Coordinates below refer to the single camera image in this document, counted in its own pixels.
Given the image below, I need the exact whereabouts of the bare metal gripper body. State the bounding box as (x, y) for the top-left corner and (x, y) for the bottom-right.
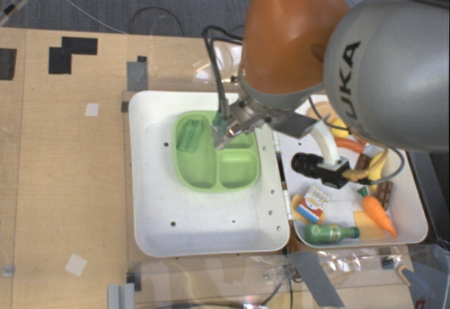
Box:
(228, 99), (272, 136)

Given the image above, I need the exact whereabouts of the green ridged toy vegetable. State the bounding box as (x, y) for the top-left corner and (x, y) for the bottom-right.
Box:
(176, 118), (205, 153)

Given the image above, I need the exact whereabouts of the green divided plate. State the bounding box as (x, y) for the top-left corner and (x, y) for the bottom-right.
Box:
(172, 110), (262, 194)

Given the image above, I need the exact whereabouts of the beige toy bread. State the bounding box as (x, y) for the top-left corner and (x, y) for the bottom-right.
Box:
(307, 101), (332, 122)

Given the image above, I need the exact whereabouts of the thin black and white rod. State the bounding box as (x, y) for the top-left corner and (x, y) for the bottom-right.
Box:
(272, 128), (293, 221)

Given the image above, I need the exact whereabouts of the white plastic tray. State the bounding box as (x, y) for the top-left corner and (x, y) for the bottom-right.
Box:
(128, 90), (291, 259)
(272, 99), (430, 249)

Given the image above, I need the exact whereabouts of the yellow toy lemon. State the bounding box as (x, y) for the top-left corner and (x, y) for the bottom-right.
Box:
(329, 118), (349, 140)

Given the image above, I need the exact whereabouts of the red and white fries carton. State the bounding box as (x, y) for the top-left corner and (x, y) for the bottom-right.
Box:
(295, 184), (331, 225)

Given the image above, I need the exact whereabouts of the orange toy sausage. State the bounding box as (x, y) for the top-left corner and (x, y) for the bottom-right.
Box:
(333, 137), (366, 155)

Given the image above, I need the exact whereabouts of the brown chocolate bar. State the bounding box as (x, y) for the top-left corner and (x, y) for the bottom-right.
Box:
(376, 180), (394, 212)
(354, 153), (373, 171)

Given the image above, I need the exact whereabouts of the green plastic bottle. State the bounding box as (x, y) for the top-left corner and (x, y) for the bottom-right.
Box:
(303, 223), (361, 246)

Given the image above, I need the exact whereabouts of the yellow banana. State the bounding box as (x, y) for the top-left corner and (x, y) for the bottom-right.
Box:
(365, 149), (390, 193)

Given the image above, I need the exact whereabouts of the pale wood board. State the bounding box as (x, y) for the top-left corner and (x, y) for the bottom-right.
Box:
(125, 34), (416, 309)

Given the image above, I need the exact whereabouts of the orange carrot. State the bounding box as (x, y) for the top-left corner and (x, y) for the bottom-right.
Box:
(357, 187), (399, 239)

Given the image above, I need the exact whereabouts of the yellow cheese slice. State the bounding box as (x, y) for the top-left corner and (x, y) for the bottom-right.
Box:
(352, 210), (387, 241)

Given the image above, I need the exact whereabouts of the black cylinder on white bracket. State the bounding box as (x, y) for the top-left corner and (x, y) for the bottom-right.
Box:
(290, 119), (351, 190)

